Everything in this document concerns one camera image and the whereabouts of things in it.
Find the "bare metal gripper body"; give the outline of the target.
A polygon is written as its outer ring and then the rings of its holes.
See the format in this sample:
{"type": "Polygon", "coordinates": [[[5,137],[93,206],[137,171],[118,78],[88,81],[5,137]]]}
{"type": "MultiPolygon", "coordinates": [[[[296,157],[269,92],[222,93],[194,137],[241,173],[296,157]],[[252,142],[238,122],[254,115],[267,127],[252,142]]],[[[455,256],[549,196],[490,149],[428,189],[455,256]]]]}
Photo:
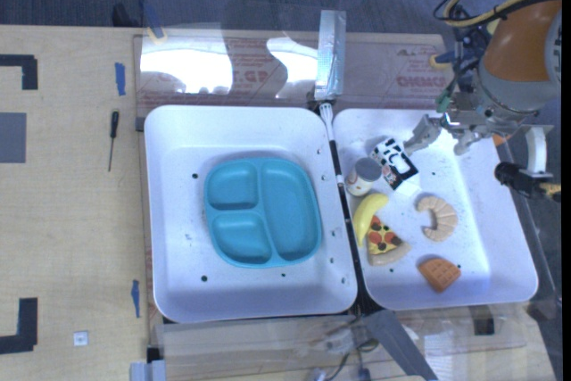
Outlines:
{"type": "Polygon", "coordinates": [[[467,133],[508,136],[531,114],[499,104],[486,94],[457,92],[445,112],[445,129],[457,137],[467,133]]]}

